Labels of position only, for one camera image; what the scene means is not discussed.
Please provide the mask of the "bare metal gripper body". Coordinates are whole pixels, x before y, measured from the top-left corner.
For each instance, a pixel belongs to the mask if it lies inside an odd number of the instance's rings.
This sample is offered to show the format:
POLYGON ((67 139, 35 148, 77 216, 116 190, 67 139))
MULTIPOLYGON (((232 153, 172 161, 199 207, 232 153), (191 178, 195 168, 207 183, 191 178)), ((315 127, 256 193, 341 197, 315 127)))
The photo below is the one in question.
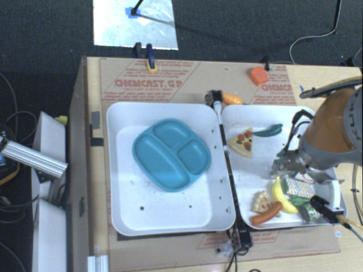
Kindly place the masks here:
POLYGON ((322 167, 304 151, 281 150, 277 155, 272 164, 271 177, 287 175, 295 178, 298 173, 304 173, 319 184, 328 184, 336 180, 332 167, 322 167))

